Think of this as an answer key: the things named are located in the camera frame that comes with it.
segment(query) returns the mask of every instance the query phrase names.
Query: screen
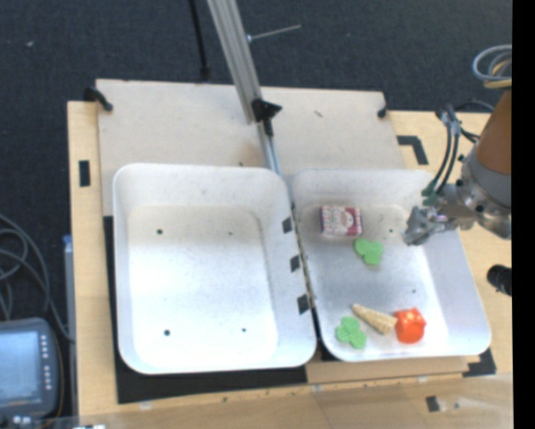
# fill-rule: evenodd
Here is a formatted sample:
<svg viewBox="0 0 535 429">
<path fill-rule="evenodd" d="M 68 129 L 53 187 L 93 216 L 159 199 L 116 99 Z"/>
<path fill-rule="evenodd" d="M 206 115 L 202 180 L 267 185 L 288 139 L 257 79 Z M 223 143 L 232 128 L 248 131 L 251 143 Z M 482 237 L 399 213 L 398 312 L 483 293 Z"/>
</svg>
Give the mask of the screen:
<svg viewBox="0 0 535 429">
<path fill-rule="evenodd" d="M 0 407 L 40 403 L 37 332 L 0 333 Z"/>
</svg>

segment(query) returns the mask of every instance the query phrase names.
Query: wooden table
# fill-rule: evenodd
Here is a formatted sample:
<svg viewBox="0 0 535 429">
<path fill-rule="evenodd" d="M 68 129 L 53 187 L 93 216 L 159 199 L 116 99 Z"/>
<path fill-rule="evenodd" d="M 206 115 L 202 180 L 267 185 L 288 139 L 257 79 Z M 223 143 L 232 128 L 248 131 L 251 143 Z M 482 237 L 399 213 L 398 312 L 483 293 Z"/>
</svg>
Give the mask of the wooden table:
<svg viewBox="0 0 535 429">
<path fill-rule="evenodd" d="M 338 403 L 334 397 L 327 396 L 327 392 L 320 393 L 321 390 L 346 393 L 345 405 L 348 405 L 349 399 L 354 399 L 353 396 L 362 389 L 383 388 L 380 385 L 392 383 L 402 383 L 408 386 L 408 389 L 413 389 L 413 386 L 427 382 L 428 386 L 433 386 L 431 392 L 435 389 L 449 389 L 447 384 L 437 384 L 441 379 L 444 383 L 446 381 L 459 383 L 451 386 L 457 386 L 461 389 L 459 392 L 464 395 L 468 392 L 466 390 L 473 392 L 484 387 L 491 389 L 489 394 L 493 392 L 495 395 L 489 395 L 488 399 L 499 400 L 501 404 L 499 408 L 508 414 L 507 409 L 512 407 L 509 405 L 511 398 L 508 390 L 510 386 L 513 386 L 512 303 L 511 298 L 497 293 L 489 285 L 486 275 L 494 264 L 511 265 L 511 242 L 498 239 L 477 225 L 470 231 L 461 232 L 461 237 L 492 330 L 490 349 L 497 367 L 497 377 L 492 377 L 490 382 L 483 378 L 463 378 L 463 372 L 466 372 L 471 364 L 479 362 L 479 357 L 398 360 L 388 361 L 388 364 L 381 361 L 367 363 L 364 366 L 313 360 L 306 366 L 308 383 L 305 385 L 198 394 L 150 402 L 119 404 L 116 397 L 112 326 L 104 252 L 97 116 L 95 103 L 70 102 L 68 104 L 71 233 L 74 248 L 77 317 L 78 402 L 79 414 L 83 417 L 83 421 L 88 418 L 90 422 L 98 423 L 100 417 L 105 423 L 118 421 L 119 427 L 125 423 L 132 427 L 139 421 L 142 421 L 144 427 L 148 427 L 146 422 L 154 421 L 154 427 L 159 427 L 163 425 L 167 417 L 174 415 L 174 418 L 179 418 L 179 420 L 174 419 L 175 427 L 184 427 L 184 425 L 193 427 L 202 415 L 215 415 L 222 421 L 221 424 L 216 424 L 216 427 L 231 427 L 229 418 L 219 417 L 223 411 L 221 405 L 226 402 L 239 402 L 237 409 L 232 410 L 238 412 L 244 421 L 246 417 L 250 418 L 249 420 L 254 422 L 255 427 L 268 427 L 275 421 L 295 420 L 297 424 L 292 424 L 294 427 L 307 427 L 307 424 L 309 424 L 308 427 L 332 427 L 328 413 L 330 410 L 324 407 L 322 402 L 325 401 L 329 405 L 332 403 L 333 406 Z M 488 119 L 487 114 L 459 114 L 458 116 L 463 121 L 464 127 L 474 133 L 481 132 Z M 393 126 L 398 136 L 418 137 L 422 142 L 429 164 L 420 165 L 413 149 L 402 146 L 400 150 L 406 167 L 436 172 L 443 156 L 445 133 L 434 113 L 389 112 L 385 119 L 391 122 L 389 125 Z M 463 141 L 462 152 L 467 154 L 469 148 L 467 142 L 464 139 Z M 90 183 L 85 187 L 81 186 L 79 181 L 81 161 L 88 161 L 90 170 Z M 481 380 L 481 382 L 474 383 L 474 380 Z M 399 388 L 397 390 L 392 391 L 391 394 L 386 391 L 374 391 L 373 395 L 380 396 L 381 393 L 386 392 L 385 399 L 392 400 L 393 396 L 400 393 Z M 402 403 L 405 398 L 398 395 L 395 401 Z M 279 410 L 273 412 L 274 408 L 281 406 L 284 408 L 282 413 Z M 356 407 L 348 411 L 357 414 L 363 410 L 362 407 Z M 365 411 L 368 415 L 370 410 L 366 408 Z"/>
</svg>

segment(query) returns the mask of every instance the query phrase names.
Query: dark floor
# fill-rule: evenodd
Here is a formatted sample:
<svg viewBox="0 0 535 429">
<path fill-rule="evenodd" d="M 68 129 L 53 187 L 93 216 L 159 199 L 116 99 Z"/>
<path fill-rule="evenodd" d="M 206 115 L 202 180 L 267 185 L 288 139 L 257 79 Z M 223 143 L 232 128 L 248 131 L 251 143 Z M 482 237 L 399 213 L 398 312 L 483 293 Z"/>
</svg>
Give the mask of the dark floor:
<svg viewBox="0 0 535 429">
<path fill-rule="evenodd" d="M 196 3 L 212 82 L 229 83 L 205 0 Z M 471 63 L 487 47 L 512 43 L 513 0 L 238 5 L 252 35 L 301 25 L 252 43 L 264 86 L 379 90 L 397 110 L 498 100 L 473 77 Z M 188 0 L 0 0 L 0 214 L 42 251 L 63 319 L 67 101 L 82 99 L 98 78 L 194 81 L 199 70 Z M 43 293 L 35 282 L 20 275 L 11 285 L 13 317 L 41 315 Z"/>
</svg>

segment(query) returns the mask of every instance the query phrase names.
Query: red tomato toy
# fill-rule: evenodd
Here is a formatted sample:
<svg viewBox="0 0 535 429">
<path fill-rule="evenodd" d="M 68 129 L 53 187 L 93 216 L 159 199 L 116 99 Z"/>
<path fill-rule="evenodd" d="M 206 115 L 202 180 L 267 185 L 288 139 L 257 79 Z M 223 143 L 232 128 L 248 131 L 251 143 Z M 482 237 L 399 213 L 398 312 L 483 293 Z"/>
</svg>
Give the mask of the red tomato toy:
<svg viewBox="0 0 535 429">
<path fill-rule="evenodd" d="M 399 310 L 394 316 L 396 323 L 396 335 L 402 343 L 416 343 L 424 335 L 426 320 L 418 311 L 418 308 Z"/>
</svg>

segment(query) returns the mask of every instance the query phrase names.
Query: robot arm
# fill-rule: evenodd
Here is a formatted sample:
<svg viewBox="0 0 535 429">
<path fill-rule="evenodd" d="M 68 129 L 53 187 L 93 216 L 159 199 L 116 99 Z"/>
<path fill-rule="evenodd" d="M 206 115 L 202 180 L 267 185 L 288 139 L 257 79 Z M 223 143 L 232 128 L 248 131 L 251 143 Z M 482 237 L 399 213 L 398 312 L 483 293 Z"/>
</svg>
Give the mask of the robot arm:
<svg viewBox="0 0 535 429">
<path fill-rule="evenodd" d="M 455 184 L 442 180 L 437 186 L 438 174 L 424 190 L 422 194 L 427 198 L 423 207 L 415 206 L 407 221 L 407 244 L 421 245 L 434 233 L 457 227 L 467 230 L 475 223 L 498 237 L 511 238 L 511 106 L 509 89 L 497 103 L 479 141 L 463 160 L 462 173 Z M 454 139 L 449 174 L 461 124 L 450 106 L 439 113 L 439 118 Z"/>
</svg>

